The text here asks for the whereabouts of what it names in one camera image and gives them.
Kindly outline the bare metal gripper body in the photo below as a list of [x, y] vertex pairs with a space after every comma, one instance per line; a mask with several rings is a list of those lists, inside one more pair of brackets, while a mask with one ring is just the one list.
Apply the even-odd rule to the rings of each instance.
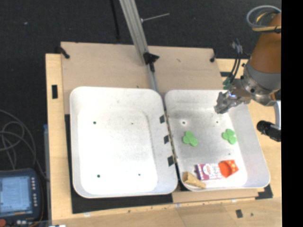
[[265, 89], [253, 79], [241, 77], [233, 81], [229, 89], [229, 98], [234, 99], [236, 105], [249, 104], [254, 100], [261, 105], [272, 106], [276, 100], [281, 99], [281, 92], [280, 89]]

